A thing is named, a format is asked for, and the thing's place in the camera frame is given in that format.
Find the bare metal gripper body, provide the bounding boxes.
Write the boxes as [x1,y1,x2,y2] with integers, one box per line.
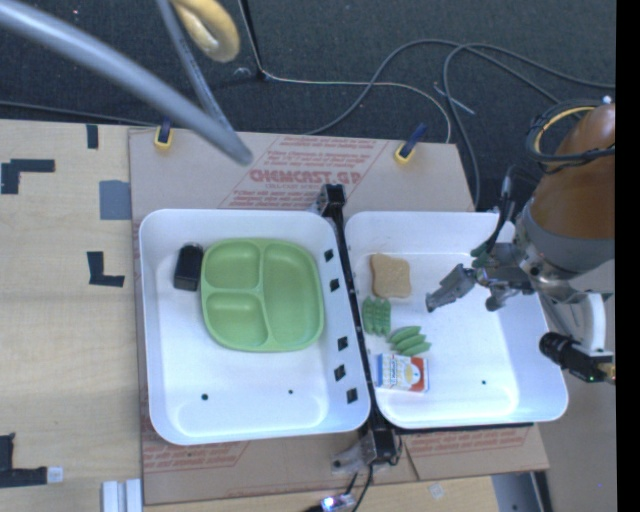
[473,242,602,305]

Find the tan toast slice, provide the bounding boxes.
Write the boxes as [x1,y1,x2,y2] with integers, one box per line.
[369,252,413,300]

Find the green pea pods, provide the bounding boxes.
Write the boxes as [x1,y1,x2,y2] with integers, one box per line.
[388,325,433,358]

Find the white plastic tray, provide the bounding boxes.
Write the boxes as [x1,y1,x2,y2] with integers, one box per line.
[344,210,570,431]
[138,208,373,447]

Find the green ridged toy vegetable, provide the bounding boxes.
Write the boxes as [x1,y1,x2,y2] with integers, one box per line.
[361,295,393,337]

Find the white and orange carton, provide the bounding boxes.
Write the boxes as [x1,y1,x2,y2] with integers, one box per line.
[373,352,431,394]

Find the thin black rod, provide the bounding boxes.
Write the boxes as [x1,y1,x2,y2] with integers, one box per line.
[330,209,387,436]

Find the green divided plate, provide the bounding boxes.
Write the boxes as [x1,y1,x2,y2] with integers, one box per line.
[200,237,327,353]

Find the small black bottle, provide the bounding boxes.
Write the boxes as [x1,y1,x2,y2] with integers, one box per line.
[172,242,205,292]

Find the brown cardboard board, red print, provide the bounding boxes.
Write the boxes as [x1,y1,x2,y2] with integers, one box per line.
[127,127,551,506]

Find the black cylinder on white bracket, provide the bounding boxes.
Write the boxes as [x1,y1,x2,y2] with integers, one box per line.
[538,292,617,386]

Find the black block with thin wires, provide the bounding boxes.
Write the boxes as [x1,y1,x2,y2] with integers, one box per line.
[316,183,348,219]
[368,428,402,464]

